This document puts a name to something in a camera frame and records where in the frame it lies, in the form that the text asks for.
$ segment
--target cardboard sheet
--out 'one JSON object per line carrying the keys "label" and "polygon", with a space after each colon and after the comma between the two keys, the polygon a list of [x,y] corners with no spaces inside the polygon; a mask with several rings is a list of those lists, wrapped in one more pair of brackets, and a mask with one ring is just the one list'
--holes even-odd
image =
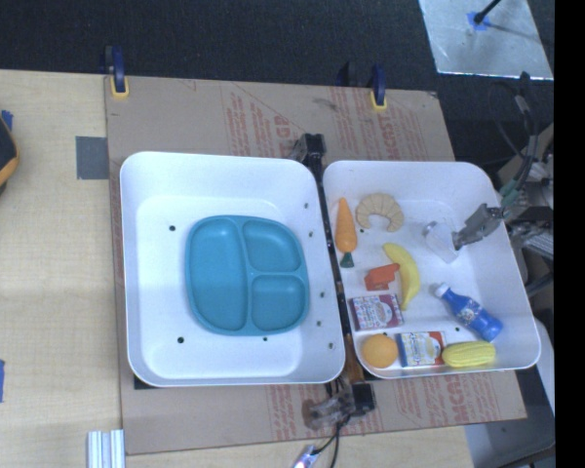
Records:
{"label": "cardboard sheet", "polygon": [[[130,368],[122,265],[119,170],[139,151],[287,157],[305,133],[323,134],[326,164],[339,159],[452,161],[433,93],[387,91],[374,111],[370,91],[131,77],[130,95],[104,82],[123,429],[128,454],[327,437],[303,422],[302,405],[324,401],[323,385],[154,389]],[[377,408],[343,435],[443,427],[526,416],[516,375],[496,371],[377,380]]]}

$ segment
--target toy banana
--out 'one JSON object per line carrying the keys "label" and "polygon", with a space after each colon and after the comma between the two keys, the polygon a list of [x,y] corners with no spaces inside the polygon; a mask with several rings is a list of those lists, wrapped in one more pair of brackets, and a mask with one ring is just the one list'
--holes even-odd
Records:
{"label": "toy banana", "polygon": [[401,290],[403,292],[401,310],[406,310],[411,299],[420,291],[420,273],[418,272],[418,266],[411,257],[410,252],[400,245],[385,243],[383,250],[393,262],[401,265],[399,269]]}
{"label": "toy banana", "polygon": [[353,252],[358,246],[358,236],[355,232],[355,222],[349,209],[347,200],[340,198],[338,201],[338,214],[335,220],[335,246],[344,253],[340,266],[353,267]]}
{"label": "toy banana", "polygon": [[390,194],[375,192],[364,198],[355,210],[358,223],[365,229],[371,228],[370,215],[382,215],[390,220],[388,232],[399,230],[405,221],[403,211]]}

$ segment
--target wooden table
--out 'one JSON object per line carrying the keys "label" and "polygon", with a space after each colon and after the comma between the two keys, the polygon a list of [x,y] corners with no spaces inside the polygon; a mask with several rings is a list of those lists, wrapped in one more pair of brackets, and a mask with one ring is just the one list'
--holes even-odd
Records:
{"label": "wooden table", "polygon": [[[0,467],[84,467],[121,428],[107,180],[76,138],[105,137],[100,75],[0,70],[20,164],[0,197]],[[128,456],[128,467],[287,467],[307,442]],[[323,454],[315,468],[329,466]],[[472,466],[462,427],[343,438],[337,466]]]}

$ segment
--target blue plate compartment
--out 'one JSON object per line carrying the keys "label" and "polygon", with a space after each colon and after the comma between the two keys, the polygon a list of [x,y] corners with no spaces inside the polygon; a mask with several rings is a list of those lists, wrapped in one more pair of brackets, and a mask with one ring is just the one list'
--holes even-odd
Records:
{"label": "blue plate compartment", "polygon": [[303,250],[275,220],[242,215],[199,220],[186,241],[185,275],[190,308],[212,332],[286,332],[308,311]]}

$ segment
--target blue tape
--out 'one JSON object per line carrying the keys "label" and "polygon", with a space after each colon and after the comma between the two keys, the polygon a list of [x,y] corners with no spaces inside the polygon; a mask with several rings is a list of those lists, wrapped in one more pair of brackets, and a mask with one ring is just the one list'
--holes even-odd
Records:
{"label": "blue tape", "polygon": [[4,402],[4,365],[6,363],[0,359],[0,404]]}
{"label": "blue tape", "polygon": [[468,16],[468,22],[470,22],[470,25],[474,28],[475,31],[485,31],[486,29],[488,29],[491,26],[491,22],[488,19],[488,16],[484,17],[484,20],[482,20],[479,24],[475,23],[475,16],[478,14],[478,12],[471,12],[468,13],[466,16]]}

